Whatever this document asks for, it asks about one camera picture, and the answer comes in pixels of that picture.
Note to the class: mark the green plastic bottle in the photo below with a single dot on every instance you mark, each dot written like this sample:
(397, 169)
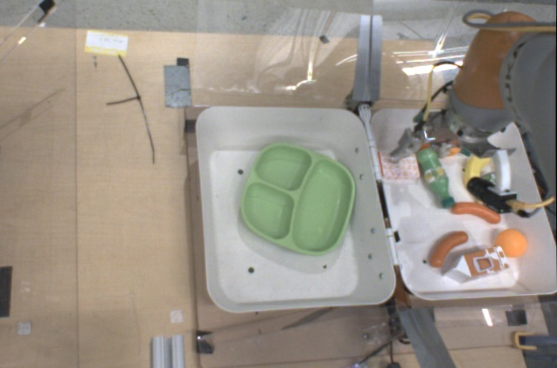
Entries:
(433, 175)

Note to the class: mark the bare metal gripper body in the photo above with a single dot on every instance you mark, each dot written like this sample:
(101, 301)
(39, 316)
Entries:
(444, 133)

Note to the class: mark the orange ball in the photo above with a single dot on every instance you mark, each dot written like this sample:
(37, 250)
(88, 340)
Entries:
(512, 243)

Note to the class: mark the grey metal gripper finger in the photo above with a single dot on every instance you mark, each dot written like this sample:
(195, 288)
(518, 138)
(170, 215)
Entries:
(407, 142)
(444, 149)

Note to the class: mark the yellow banana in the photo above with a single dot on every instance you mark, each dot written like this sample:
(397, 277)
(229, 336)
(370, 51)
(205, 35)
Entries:
(472, 168)

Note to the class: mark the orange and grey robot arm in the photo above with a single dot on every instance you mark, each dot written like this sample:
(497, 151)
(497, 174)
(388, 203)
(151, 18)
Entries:
(487, 66)

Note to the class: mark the orange and white carton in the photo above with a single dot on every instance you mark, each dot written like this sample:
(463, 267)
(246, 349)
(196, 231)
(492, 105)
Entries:
(481, 264)

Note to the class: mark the black cylinder on white bracket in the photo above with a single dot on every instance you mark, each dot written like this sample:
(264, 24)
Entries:
(489, 192)

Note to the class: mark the green divided plate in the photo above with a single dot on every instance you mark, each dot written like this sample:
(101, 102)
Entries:
(322, 205)

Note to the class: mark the small orange toy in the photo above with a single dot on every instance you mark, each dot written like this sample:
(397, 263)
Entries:
(455, 149)

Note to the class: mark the white plastic tray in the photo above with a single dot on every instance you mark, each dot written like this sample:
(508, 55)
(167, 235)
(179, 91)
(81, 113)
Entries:
(226, 270)
(418, 222)

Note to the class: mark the white packet with red print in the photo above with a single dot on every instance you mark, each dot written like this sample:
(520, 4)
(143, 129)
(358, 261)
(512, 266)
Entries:
(398, 171)

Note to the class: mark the orange sausage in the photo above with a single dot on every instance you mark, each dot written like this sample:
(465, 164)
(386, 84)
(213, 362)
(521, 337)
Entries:
(448, 248)
(476, 210)

